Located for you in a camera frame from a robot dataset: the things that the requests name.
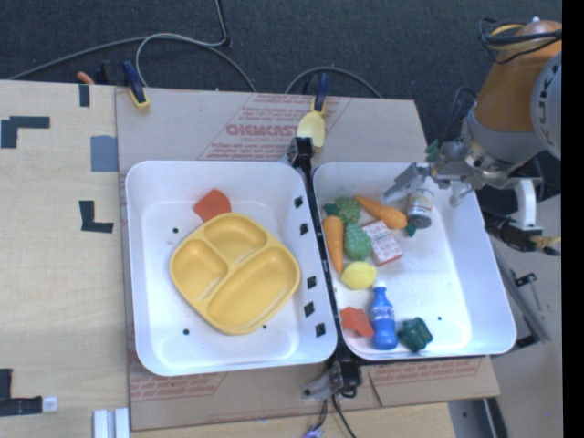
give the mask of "black carpet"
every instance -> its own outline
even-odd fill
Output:
[[[492,65],[477,35],[481,18],[562,22],[562,0],[221,0],[229,47],[260,92],[281,93],[313,67],[348,70],[384,98],[413,99],[428,142],[446,128],[454,93],[480,90]],[[214,0],[0,0],[0,78],[11,78],[90,47],[169,32],[207,42],[221,38]],[[138,42],[77,57],[21,79],[77,83],[104,60],[123,75]],[[144,50],[148,84],[177,89],[249,90],[214,52],[154,41]],[[291,92],[300,92],[302,83]],[[328,93],[373,97],[358,81],[330,74]],[[559,191],[559,162],[540,155],[542,197]]]

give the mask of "toy pepper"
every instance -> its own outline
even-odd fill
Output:
[[[424,349],[433,340],[426,323],[419,317],[404,321],[397,334],[400,343],[412,352]]]

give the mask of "small box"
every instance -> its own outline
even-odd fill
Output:
[[[403,251],[391,233],[390,228],[383,221],[362,226],[371,240],[371,257],[377,266],[386,265],[403,255]]]

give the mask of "toy lemon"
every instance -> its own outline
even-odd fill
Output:
[[[340,280],[353,290],[368,288],[373,285],[377,277],[377,269],[366,261],[353,261],[349,263],[342,274]]]

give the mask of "orange toy piece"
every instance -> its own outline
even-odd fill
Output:
[[[369,214],[381,219],[390,229],[403,229],[408,224],[407,216],[399,209],[384,206],[379,201],[365,196],[355,196],[355,201]]]
[[[343,238],[345,229],[340,217],[330,215],[322,222],[322,231],[325,234],[328,256],[335,270],[340,274],[343,271]]]
[[[231,213],[231,202],[222,192],[213,188],[193,206],[193,210],[206,223],[219,214]]]
[[[339,314],[340,324],[343,329],[351,329],[364,338],[373,337],[373,327],[367,314],[362,309],[346,307]]]

